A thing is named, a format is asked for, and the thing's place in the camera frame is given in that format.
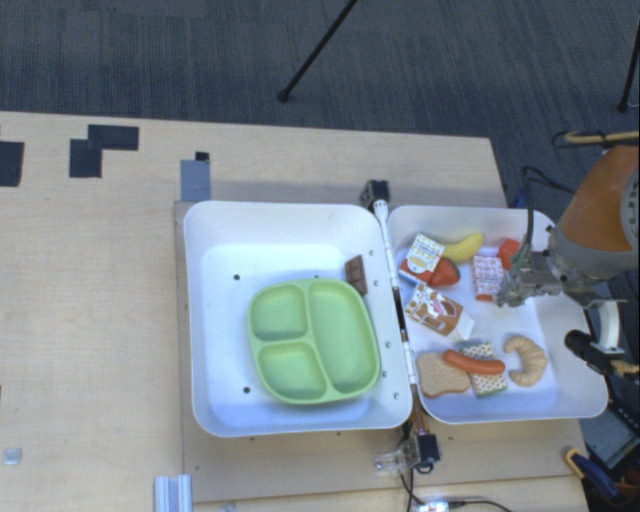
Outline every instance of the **bread slice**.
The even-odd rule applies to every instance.
[[[462,393],[471,386],[467,372],[445,363],[442,354],[438,352],[421,354],[416,365],[420,376],[420,389],[429,398],[444,393]]]

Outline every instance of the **croissant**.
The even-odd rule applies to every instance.
[[[544,351],[529,338],[513,336],[504,344],[505,352],[517,351],[522,360],[522,371],[510,370],[509,377],[518,386],[533,386],[542,378],[547,367],[547,357]]]

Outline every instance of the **carpeted floor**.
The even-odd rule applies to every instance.
[[[523,165],[581,182],[601,148],[556,132],[638,127],[615,109],[638,0],[361,0],[278,103],[345,4],[0,0],[0,110],[489,137],[508,201]],[[535,190],[553,219],[568,200]],[[637,356],[638,273],[612,291]]]

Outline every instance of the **black pole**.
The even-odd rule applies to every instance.
[[[320,55],[320,52],[322,51],[322,49],[327,45],[331,37],[333,37],[333,34],[336,32],[336,30],[340,28],[340,25],[342,25],[342,22],[349,15],[349,13],[351,12],[351,9],[353,9],[353,7],[356,5],[357,2],[358,0],[349,0],[349,3],[347,3],[345,8],[342,9],[342,12],[340,13],[340,15],[329,27],[329,30],[327,30],[327,33],[323,36],[323,38],[320,40],[318,45],[313,49],[311,54],[307,57],[307,60],[304,61],[304,64],[300,66],[300,69],[291,79],[289,84],[284,89],[282,89],[282,91],[278,93],[278,101],[280,101],[281,103],[286,103],[287,101],[289,101],[289,94],[291,94],[291,91],[293,90],[293,88],[300,81],[300,79],[307,72],[307,70],[311,67],[311,64],[313,64],[313,61],[316,60],[316,57]]]
[[[640,17],[638,17],[638,28],[636,29],[636,42],[631,54],[631,62],[629,63],[629,72],[627,73],[627,82],[624,84],[624,91],[622,93],[622,99],[618,103],[618,112],[626,112],[629,93],[631,92],[631,86],[633,85],[633,75],[636,72],[636,62],[638,61],[638,45],[640,45]]]

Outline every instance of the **yellow cable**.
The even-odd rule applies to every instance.
[[[623,140],[638,139],[639,133],[620,132],[610,133],[609,135],[580,135],[576,132],[565,133],[564,138],[571,144],[599,144],[601,142],[621,142]]]

